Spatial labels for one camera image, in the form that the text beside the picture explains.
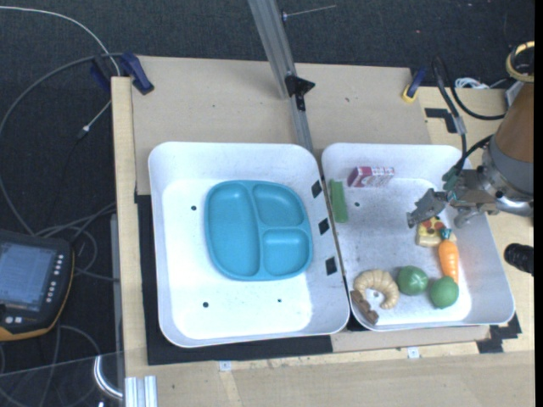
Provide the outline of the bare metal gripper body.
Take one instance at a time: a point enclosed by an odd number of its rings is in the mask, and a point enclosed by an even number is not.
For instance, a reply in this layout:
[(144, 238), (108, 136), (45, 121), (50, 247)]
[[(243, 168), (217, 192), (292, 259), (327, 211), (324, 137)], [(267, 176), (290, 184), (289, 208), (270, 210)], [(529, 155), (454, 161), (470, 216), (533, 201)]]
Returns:
[(534, 214), (533, 196), (521, 191), (490, 167), (451, 169), (444, 176), (448, 202), (460, 212), (504, 212), (518, 216)]

